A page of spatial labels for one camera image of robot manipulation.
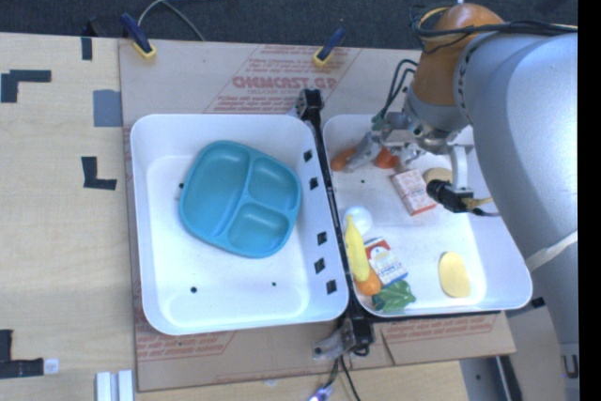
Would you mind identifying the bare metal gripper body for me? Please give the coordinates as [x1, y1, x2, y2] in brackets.
[378, 111, 472, 158]

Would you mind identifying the orange toy piece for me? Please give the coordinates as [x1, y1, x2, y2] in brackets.
[375, 147, 401, 171]

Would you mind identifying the orange carrot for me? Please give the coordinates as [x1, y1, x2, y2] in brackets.
[330, 146, 359, 172]

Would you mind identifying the beige biscuit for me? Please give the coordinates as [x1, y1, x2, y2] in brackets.
[422, 166, 455, 186]

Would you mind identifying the pink and white carton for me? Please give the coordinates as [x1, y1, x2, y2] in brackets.
[390, 168, 439, 217]

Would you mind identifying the thin black rod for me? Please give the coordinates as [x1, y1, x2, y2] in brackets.
[307, 106, 363, 326]

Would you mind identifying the white ball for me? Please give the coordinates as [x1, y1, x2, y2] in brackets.
[342, 205, 374, 236]

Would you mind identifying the white plastic tray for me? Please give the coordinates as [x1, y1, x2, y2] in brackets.
[322, 113, 534, 318]
[129, 113, 350, 337]

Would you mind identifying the yellow banana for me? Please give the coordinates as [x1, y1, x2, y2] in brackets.
[344, 214, 372, 284]

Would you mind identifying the red and white carton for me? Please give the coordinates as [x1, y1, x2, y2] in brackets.
[363, 237, 409, 287]

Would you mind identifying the yellow oval slice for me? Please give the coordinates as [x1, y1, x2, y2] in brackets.
[438, 250, 472, 299]

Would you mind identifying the orange toy fruit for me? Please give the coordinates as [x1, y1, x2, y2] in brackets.
[353, 270, 383, 298]

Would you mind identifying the blue divided plate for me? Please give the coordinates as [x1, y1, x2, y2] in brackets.
[177, 139, 302, 260]

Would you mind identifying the green leafy toy vegetable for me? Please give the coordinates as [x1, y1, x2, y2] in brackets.
[371, 279, 418, 314]

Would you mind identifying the brown cardboard board red print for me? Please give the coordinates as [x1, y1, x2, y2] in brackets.
[116, 37, 517, 393]

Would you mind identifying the black cylinder on white bracket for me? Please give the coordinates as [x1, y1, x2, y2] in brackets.
[425, 145, 476, 214]

